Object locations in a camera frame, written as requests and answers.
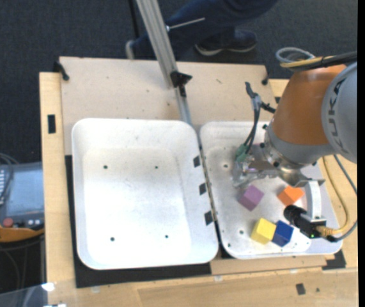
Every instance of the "red button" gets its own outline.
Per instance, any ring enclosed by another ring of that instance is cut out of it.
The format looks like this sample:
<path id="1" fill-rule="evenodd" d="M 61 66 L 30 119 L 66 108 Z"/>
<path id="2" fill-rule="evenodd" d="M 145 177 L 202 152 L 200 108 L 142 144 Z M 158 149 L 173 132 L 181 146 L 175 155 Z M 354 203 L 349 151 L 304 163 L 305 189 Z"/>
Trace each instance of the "red button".
<path id="1" fill-rule="evenodd" d="M 10 217 L 3 219 L 3 226 L 5 228 L 11 228 L 13 226 L 13 219 Z"/>

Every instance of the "jeans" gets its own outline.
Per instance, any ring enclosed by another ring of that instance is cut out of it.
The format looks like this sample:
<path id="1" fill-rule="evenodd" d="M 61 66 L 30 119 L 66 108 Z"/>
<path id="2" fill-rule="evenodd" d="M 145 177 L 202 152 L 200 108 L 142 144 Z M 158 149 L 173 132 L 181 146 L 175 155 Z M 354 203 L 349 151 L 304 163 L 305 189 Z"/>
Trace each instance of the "jeans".
<path id="1" fill-rule="evenodd" d="M 191 0 L 165 20 L 169 27 L 191 20 L 205 20 L 171 29 L 169 40 L 176 59 L 198 43 L 227 45 L 235 37 L 235 27 L 267 12 L 278 0 Z M 133 44 L 135 58 L 154 58 L 147 34 Z"/>

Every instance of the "cube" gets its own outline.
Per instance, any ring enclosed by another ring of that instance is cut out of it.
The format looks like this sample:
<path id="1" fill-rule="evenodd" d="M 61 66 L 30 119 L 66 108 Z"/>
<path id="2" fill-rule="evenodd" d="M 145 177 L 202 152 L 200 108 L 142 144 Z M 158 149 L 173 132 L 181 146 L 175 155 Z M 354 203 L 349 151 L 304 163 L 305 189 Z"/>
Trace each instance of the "cube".
<path id="1" fill-rule="evenodd" d="M 256 208 L 264 195 L 265 194 L 261 192 L 257 187 L 255 187 L 254 185 L 250 185 L 246 189 L 244 195 L 239 199 L 239 203 L 245 208 L 252 211 Z"/>
<path id="2" fill-rule="evenodd" d="M 292 187 L 288 185 L 277 197 L 286 206 L 293 205 L 297 200 L 303 197 L 304 191 L 299 187 Z"/>
<path id="3" fill-rule="evenodd" d="M 261 244 L 266 244 L 273 239 L 276 224 L 261 217 L 252 229 L 251 239 Z"/>
<path id="4" fill-rule="evenodd" d="M 276 222 L 276 230 L 272 242 L 276 243 L 278 246 L 285 246 L 291 240 L 293 235 L 293 227 L 282 221 Z"/>

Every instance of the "wooden table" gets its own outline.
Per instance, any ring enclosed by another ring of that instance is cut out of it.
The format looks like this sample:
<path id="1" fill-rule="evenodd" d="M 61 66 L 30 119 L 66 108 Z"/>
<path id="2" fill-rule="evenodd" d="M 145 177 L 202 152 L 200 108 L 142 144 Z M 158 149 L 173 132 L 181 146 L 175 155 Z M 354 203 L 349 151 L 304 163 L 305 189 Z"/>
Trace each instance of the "wooden table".
<path id="1" fill-rule="evenodd" d="M 108 80 L 108 75 L 105 76 L 104 72 L 109 72 L 109 70 L 104 70 L 104 67 L 102 69 L 102 65 L 107 65 L 107 62 L 110 66 L 129 67 L 130 70 L 136 66 L 148 67 L 151 70 L 157 67 L 154 65 L 156 63 L 154 61 L 61 58 L 61 62 L 63 66 L 66 66 L 68 75 L 76 74 L 76 65 L 87 63 L 87 69 L 91 74 L 102 72 L 94 81 Z M 217 74 L 220 82 L 222 82 L 220 79 L 227 81 L 229 77 L 243 77 L 243 74 L 248 73 L 251 75 L 250 78 L 253 73 L 253 77 L 264 76 L 263 67 L 246 65 L 180 63 L 178 67 L 181 72 L 188 72 L 188 74 L 197 72 L 200 67 L 200 74 L 208 77 L 209 74 Z M 201 87 L 206 85 L 206 81 L 199 80 L 198 82 L 201 83 Z M 79 83 L 93 86 L 91 79 L 86 83 L 83 79 Z M 268 99 L 270 102 L 272 97 L 280 97 L 286 83 L 287 80 L 271 79 L 266 87 L 267 93 L 262 98 Z M 64 160 L 67 153 L 65 136 L 68 126 L 67 121 L 63 121 L 66 93 L 64 88 L 62 89 L 64 85 L 67 84 L 62 81 L 59 73 L 40 73 L 46 272 L 47 281 L 53 282 L 56 287 L 49 293 L 50 304 L 121 307 L 358 306 L 357 231 L 343 241 L 341 256 L 340 254 L 337 256 L 296 256 L 259 260 L 223 260 L 217 257 L 211 261 L 212 274 L 209 276 L 76 288 Z M 209 101 L 207 106 L 212 108 L 212 101 Z M 200 115 L 194 113 L 194 120 L 200 118 Z M 345 197 L 353 221 L 357 216 L 357 198 L 335 161 L 332 158 L 328 160 L 331 176 L 337 185 L 337 190 Z M 343 158 L 341 160 L 353 181 L 357 183 L 357 165 Z M 319 164 L 326 179 L 325 185 L 334 210 L 339 222 L 342 223 L 345 217 L 343 209 L 323 167 L 323 161 L 320 160 Z M 337 263 L 337 259 L 342 257 L 345 258 L 346 267 L 327 267 L 332 263 Z"/>

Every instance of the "shoe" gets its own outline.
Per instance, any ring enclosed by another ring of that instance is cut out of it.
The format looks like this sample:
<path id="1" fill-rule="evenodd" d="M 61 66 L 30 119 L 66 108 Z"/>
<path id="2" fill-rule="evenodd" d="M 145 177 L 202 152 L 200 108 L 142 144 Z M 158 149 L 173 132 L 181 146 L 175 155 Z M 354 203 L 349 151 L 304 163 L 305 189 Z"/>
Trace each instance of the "shoe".
<path id="1" fill-rule="evenodd" d="M 127 58 L 129 60 L 134 60 L 134 52 L 132 50 L 132 44 L 134 43 L 133 40 L 129 40 L 126 44 L 125 44 L 125 55 L 127 56 Z"/>
<path id="2" fill-rule="evenodd" d="M 256 46 L 256 34 L 243 29 L 235 31 L 235 37 L 225 46 L 207 44 L 206 41 L 195 45 L 195 49 L 203 56 L 215 56 L 222 51 L 249 52 Z"/>

